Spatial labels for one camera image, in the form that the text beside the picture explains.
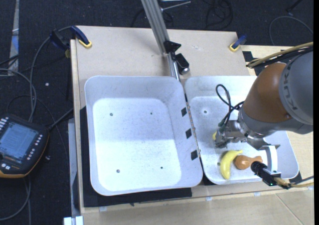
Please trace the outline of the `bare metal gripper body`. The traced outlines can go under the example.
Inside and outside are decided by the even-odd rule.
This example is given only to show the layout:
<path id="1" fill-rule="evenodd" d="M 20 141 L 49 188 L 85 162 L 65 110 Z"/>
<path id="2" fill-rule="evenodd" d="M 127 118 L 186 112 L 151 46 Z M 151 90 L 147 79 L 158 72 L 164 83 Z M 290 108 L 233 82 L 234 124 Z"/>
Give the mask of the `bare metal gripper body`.
<path id="1" fill-rule="evenodd" d="M 221 121 L 215 132 L 215 147 L 225 148 L 229 143 L 248 142 L 249 129 L 244 122 L 229 120 Z"/>

